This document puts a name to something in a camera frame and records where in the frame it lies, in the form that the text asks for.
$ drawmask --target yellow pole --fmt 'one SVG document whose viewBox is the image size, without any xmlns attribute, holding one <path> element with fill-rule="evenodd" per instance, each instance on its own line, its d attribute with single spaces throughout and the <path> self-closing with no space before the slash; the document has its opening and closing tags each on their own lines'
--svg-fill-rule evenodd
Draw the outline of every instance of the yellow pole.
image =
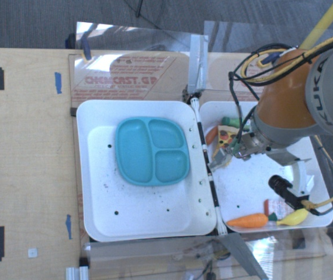
<svg viewBox="0 0 333 280">
<path fill-rule="evenodd" d="M 312 32 L 307 36 L 307 38 L 300 45 L 301 49 L 309 50 L 313 47 L 316 41 L 322 36 L 325 30 L 330 26 L 333 22 L 333 4 L 326 11 L 321 20 L 317 23 L 315 28 L 313 28 Z"/>
</svg>

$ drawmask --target yellow banana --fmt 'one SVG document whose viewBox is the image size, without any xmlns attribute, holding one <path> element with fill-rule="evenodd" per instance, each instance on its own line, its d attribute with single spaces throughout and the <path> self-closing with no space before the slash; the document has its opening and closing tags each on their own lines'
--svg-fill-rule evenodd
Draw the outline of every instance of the yellow banana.
<svg viewBox="0 0 333 280">
<path fill-rule="evenodd" d="M 277 225 L 298 225 L 306 219 L 307 215 L 308 211 L 305 208 L 301 208 L 288 214 L 286 217 L 284 217 L 282 220 L 277 221 L 276 223 Z"/>
</svg>

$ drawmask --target white tray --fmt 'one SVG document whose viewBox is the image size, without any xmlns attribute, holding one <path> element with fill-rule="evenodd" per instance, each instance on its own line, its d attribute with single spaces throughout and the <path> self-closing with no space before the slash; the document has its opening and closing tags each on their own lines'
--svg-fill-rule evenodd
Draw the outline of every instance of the white tray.
<svg viewBox="0 0 333 280">
<path fill-rule="evenodd" d="M 144 187 L 122 178 L 117 125 L 130 117 L 170 119 L 183 129 L 190 170 L 177 184 Z M 179 101 L 90 100 L 77 110 L 85 229 L 99 242 L 210 233 L 217 218 L 193 110 Z"/>
<path fill-rule="evenodd" d="M 246 114 L 256 105 L 254 102 L 241 102 L 242 114 Z M 219 125 L 223 117 L 238 117 L 235 103 L 232 101 L 210 101 L 203 104 L 200 108 L 204 134 L 210 129 Z M 217 140 L 209 146 L 209 157 L 216 148 Z M 311 159 L 305 162 L 308 175 L 314 176 L 314 187 L 310 193 L 312 202 L 321 202 L 329 199 L 324 179 L 320 167 L 315 157 L 314 149 L 309 138 L 303 138 L 287 149 L 300 159 Z M 293 181 L 293 169 L 291 166 L 282 167 L 266 155 L 253 155 L 250 160 L 233 158 L 231 163 L 213 172 L 214 182 L 218 201 L 220 203 L 223 221 L 238 218 L 240 216 L 264 213 L 264 201 L 266 199 L 282 200 L 268 185 L 271 176 L 278 174 L 290 182 Z M 330 205 L 319 208 L 325 211 Z M 269 222 L 261 228 L 238 228 L 232 230 L 248 232 L 265 232 L 272 230 L 294 229 L 294 228 L 313 228 L 329 225 L 333 220 L 333 211 L 323 216 L 308 214 L 306 220 L 296 226 L 276 226 Z"/>
</svg>

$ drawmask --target orange carrot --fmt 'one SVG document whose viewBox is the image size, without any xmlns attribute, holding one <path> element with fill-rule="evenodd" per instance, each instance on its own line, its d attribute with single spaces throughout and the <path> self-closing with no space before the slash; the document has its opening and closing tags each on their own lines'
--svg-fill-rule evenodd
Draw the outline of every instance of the orange carrot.
<svg viewBox="0 0 333 280">
<path fill-rule="evenodd" d="M 252 215 L 242 216 L 240 218 L 227 221 L 226 224 L 228 226 L 257 228 L 266 225 L 268 220 L 268 216 L 263 213 L 253 213 Z"/>
<path fill-rule="evenodd" d="M 210 145 L 213 140 L 214 137 L 216 137 L 218 135 L 218 126 L 214 127 L 213 129 L 211 129 L 208 134 L 206 135 L 206 143 L 207 145 Z"/>
</svg>

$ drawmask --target table surface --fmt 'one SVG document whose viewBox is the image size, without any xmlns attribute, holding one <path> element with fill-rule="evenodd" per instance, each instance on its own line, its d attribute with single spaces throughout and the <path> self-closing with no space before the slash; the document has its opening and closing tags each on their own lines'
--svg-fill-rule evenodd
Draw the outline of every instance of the table surface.
<svg viewBox="0 0 333 280">
<path fill-rule="evenodd" d="M 0 279 L 64 279 L 67 267 L 79 266 L 82 214 L 68 58 L 80 53 L 0 48 L 5 72 L 5 89 L 0 90 L 0 226 L 5 229 Z M 61 93 L 55 73 L 61 74 Z M 324 255 L 275 262 L 274 278 L 276 271 L 280 279 L 333 278 L 331 241 L 324 229 L 315 233 Z M 29 258 L 30 249 L 37 249 L 37 257 Z M 246 275 L 232 269 L 225 272 L 225 267 L 220 271 L 222 278 Z M 119 277 L 116 272 L 106 275 Z M 181 273 L 157 278 L 180 279 Z"/>
</svg>

